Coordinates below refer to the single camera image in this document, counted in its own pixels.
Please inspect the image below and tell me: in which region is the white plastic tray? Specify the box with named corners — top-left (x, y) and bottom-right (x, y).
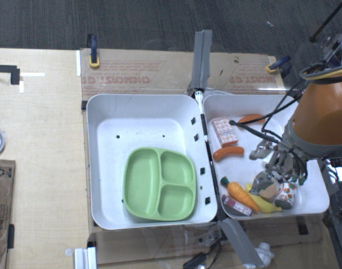
top-left (202, 94), bottom-right (331, 221)
top-left (86, 94), bottom-right (218, 231)

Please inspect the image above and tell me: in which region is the white can with orange print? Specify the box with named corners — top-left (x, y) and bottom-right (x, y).
top-left (274, 181), bottom-right (298, 210)

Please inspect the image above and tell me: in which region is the red and white packet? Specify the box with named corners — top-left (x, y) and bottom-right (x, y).
top-left (221, 193), bottom-right (253, 217)

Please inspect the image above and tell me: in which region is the tan round biscuit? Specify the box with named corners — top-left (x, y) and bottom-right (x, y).
top-left (258, 181), bottom-right (278, 203)

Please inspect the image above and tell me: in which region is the white crumpled tissue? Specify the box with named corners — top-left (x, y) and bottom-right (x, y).
top-left (254, 242), bottom-right (275, 266)

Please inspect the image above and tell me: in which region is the orange oval toy food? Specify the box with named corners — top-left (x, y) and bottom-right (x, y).
top-left (237, 113), bottom-right (267, 124)

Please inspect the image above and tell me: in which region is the green divided plate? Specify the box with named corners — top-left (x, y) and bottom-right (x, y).
top-left (122, 147), bottom-right (197, 222)

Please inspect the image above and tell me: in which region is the white carton with orange print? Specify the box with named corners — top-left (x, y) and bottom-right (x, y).
top-left (211, 117), bottom-right (239, 148)

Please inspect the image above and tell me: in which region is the brown paper bag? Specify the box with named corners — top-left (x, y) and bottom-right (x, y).
top-left (0, 159), bottom-right (16, 269)

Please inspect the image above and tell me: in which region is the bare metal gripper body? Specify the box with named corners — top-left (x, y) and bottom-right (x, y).
top-left (265, 142), bottom-right (308, 183)

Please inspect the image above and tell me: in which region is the yellow banana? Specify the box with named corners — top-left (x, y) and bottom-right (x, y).
top-left (244, 182), bottom-right (283, 214)

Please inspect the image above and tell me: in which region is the brown cardboard board red print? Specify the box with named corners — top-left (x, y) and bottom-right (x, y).
top-left (80, 48), bottom-right (323, 265)

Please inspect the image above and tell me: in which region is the orange carrot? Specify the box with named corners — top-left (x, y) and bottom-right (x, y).
top-left (219, 175), bottom-right (261, 214)

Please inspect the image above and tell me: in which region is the orange sausage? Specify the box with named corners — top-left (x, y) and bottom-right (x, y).
top-left (212, 146), bottom-right (245, 163)

